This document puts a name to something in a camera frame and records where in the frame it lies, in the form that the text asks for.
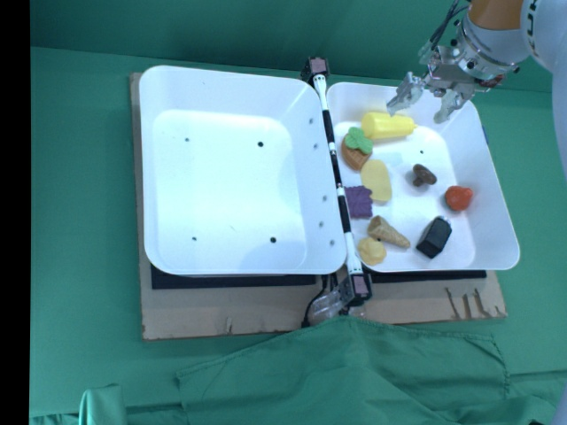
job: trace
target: toy tomato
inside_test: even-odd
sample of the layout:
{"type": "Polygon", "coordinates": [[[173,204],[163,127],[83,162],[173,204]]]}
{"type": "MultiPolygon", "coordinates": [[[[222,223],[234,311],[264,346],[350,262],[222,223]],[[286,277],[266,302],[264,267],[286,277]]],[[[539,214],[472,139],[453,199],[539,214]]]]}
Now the toy tomato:
{"type": "Polygon", "coordinates": [[[445,192],[445,201],[453,211],[463,211],[469,207],[472,196],[470,188],[451,186],[445,192]]]}

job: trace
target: white plastic tray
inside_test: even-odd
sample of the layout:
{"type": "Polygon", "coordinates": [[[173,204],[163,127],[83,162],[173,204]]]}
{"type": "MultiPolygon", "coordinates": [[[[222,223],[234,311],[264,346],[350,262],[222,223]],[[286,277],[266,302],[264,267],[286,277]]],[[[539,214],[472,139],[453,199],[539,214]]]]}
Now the white plastic tray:
{"type": "MultiPolygon", "coordinates": [[[[386,103],[394,95],[394,87],[346,82],[332,85],[327,99],[337,146],[348,128],[360,127],[366,112],[386,112],[386,103]]],[[[380,272],[510,269],[519,259],[518,242],[477,110],[467,102],[448,121],[437,124],[433,115],[439,106],[440,99],[424,91],[416,104],[400,112],[418,125],[413,134],[374,142],[371,158],[385,162],[392,199],[385,204],[374,202],[373,213],[382,215],[406,236],[411,248],[387,244],[385,260],[370,268],[380,272]],[[419,188],[412,184],[412,168],[417,163],[437,175],[435,184],[419,188]],[[445,204],[445,191],[452,185],[474,191],[470,207],[464,212],[454,212],[445,204]],[[416,244],[437,216],[445,217],[453,232],[445,249],[429,259],[416,249],[416,244]]],[[[346,187],[362,185],[360,172],[340,156],[339,168],[346,187]]],[[[369,219],[351,219],[356,243],[367,236],[368,224],[369,219]]]]}
{"type": "Polygon", "coordinates": [[[156,66],[140,79],[144,247],[170,274],[329,274],[346,259],[315,91],[156,66]]]}

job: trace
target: yellow bottle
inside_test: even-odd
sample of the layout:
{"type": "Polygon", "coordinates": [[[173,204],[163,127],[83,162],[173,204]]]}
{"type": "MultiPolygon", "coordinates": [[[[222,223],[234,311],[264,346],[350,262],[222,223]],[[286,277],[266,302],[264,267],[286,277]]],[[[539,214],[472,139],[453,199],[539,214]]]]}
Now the yellow bottle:
{"type": "Polygon", "coordinates": [[[361,128],[365,136],[376,140],[410,135],[417,125],[411,117],[404,115],[390,116],[386,112],[368,112],[362,117],[361,128]]]}

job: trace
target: green background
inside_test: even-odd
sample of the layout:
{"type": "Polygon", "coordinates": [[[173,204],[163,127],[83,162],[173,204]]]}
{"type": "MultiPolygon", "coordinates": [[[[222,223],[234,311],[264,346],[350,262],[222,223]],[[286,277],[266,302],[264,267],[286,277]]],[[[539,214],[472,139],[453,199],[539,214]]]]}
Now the green background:
{"type": "MultiPolygon", "coordinates": [[[[30,0],[29,413],[78,409],[118,383],[128,406],[176,405],[175,371],[271,336],[142,342],[128,75],[159,64],[397,85],[453,0],[30,0]]],[[[417,327],[493,333],[514,376],[567,370],[567,184],[550,75],[532,60],[477,95],[521,259],[509,317],[417,327]]]]}

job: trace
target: brown mushroom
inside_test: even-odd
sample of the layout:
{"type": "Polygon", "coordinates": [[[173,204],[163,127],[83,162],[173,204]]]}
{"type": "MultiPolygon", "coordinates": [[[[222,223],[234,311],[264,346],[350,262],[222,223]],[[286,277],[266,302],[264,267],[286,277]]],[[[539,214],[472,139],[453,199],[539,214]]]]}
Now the brown mushroom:
{"type": "Polygon", "coordinates": [[[414,173],[416,178],[414,179],[414,186],[421,186],[422,184],[435,184],[437,177],[431,172],[426,166],[421,164],[414,165],[414,173]]]}

